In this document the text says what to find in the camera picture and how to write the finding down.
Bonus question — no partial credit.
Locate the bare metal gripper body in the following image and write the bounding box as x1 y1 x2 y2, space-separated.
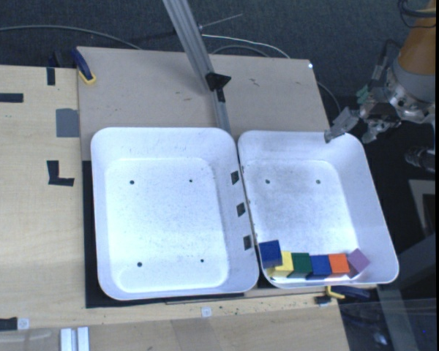
358 85 437 132

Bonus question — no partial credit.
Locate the brown cardboard board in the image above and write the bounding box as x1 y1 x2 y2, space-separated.
75 45 378 301

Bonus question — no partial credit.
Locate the orange cube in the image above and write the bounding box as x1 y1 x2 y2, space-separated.
328 253 351 276

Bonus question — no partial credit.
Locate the yellow cube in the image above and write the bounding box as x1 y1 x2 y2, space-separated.
266 250 295 279

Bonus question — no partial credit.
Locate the purple cube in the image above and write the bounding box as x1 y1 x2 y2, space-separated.
346 247 372 279

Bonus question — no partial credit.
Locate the white plastic tray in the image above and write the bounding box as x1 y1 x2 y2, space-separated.
236 129 400 290
89 126 260 302

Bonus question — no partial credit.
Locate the green cube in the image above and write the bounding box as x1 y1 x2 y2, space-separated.
288 252 313 279

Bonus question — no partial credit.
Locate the dark blue cube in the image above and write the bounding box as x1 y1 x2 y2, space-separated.
258 239 283 269

